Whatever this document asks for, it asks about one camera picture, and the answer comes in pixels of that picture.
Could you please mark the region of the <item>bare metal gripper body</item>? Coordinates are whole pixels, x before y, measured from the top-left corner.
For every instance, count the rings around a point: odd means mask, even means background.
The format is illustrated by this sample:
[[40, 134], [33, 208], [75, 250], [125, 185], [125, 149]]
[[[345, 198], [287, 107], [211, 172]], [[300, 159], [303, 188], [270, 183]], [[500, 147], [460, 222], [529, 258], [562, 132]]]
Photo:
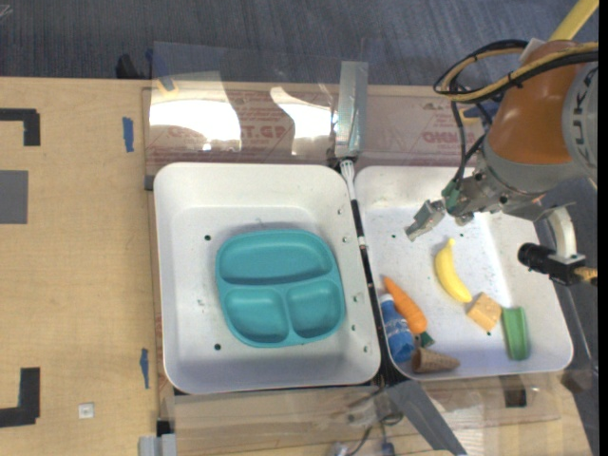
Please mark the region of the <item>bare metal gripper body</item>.
[[444, 188], [446, 212], [459, 226], [474, 220], [476, 213], [496, 213], [509, 201], [509, 191], [489, 173], [473, 173], [451, 180]]

